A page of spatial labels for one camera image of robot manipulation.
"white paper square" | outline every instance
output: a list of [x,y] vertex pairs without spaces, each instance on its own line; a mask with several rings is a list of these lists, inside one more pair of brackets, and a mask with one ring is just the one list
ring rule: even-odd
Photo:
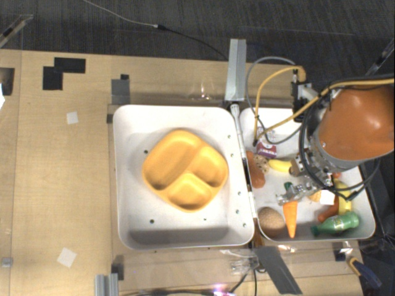
[[60,264],[67,266],[68,268],[71,268],[76,256],[77,254],[75,252],[72,252],[68,248],[63,248],[62,252],[57,258],[57,261]]
[[78,123],[78,114],[77,112],[67,113],[67,124],[77,124]]
[[333,205],[335,203],[334,193],[328,190],[321,190],[320,203],[322,205]]

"gray carpet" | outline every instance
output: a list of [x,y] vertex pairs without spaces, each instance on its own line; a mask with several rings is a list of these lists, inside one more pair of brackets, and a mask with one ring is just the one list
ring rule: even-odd
[[[394,0],[90,1],[202,39],[226,55],[230,38],[244,38],[248,61],[289,57],[316,86],[363,75],[394,36]],[[35,16],[24,29],[24,49],[223,60],[205,45],[127,23],[81,0],[0,0],[0,29],[18,14]]]

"brown egg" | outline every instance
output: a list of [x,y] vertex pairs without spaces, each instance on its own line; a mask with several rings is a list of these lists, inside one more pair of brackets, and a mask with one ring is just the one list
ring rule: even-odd
[[283,216],[270,207],[261,208],[258,219],[260,228],[269,237],[278,236],[285,228]]

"orange toy vegetable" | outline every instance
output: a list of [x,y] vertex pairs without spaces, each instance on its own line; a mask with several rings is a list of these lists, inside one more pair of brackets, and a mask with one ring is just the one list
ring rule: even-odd
[[247,151],[247,161],[249,168],[249,175],[251,177],[251,184],[254,188],[259,189],[265,185],[265,175],[258,168],[254,160],[254,153],[252,151]]
[[336,196],[333,205],[329,206],[327,210],[325,210],[323,213],[318,215],[318,221],[320,223],[323,223],[327,218],[337,215],[338,211],[339,211],[339,197]]
[[297,201],[285,203],[283,205],[283,213],[288,234],[290,238],[294,238],[296,233]]
[[334,179],[339,179],[339,178],[341,177],[341,172],[333,172],[333,173],[332,173],[332,177],[333,177]]

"yellow cable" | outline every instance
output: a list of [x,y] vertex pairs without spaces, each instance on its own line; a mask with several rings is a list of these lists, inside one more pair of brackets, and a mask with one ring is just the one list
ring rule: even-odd
[[256,135],[254,135],[254,137],[256,137],[256,139],[261,138],[265,133],[268,133],[271,130],[274,130],[275,128],[284,125],[285,123],[293,120],[294,118],[298,117],[301,113],[303,113],[304,111],[306,111],[311,105],[313,105],[314,103],[316,103],[319,99],[319,97],[325,96],[326,94],[328,94],[329,91],[331,91],[332,89],[335,89],[339,86],[380,86],[380,85],[384,85],[384,84],[391,84],[394,83],[394,78],[389,78],[389,79],[382,79],[382,80],[354,80],[354,81],[344,81],[344,82],[337,82],[331,86],[329,86],[328,88],[325,88],[319,96],[316,96],[315,98],[313,98],[311,101],[309,101],[306,105],[304,105],[301,109],[299,109],[295,114],[293,114],[292,116],[286,118],[285,120],[267,128],[263,133],[260,133],[258,137],[256,137]]
[[258,129],[258,109],[259,109],[259,100],[260,100],[260,93],[262,92],[263,87],[274,77],[281,75],[283,72],[287,72],[290,70],[294,70],[294,69],[298,69],[298,70],[303,70],[302,66],[290,66],[290,67],[286,67],[284,69],[281,69],[273,74],[271,74],[270,76],[268,76],[264,82],[262,82],[258,88],[258,92],[257,92],[257,97],[256,97],[256,104],[255,104],[255,123],[254,123],[254,138],[257,136],[257,129]]

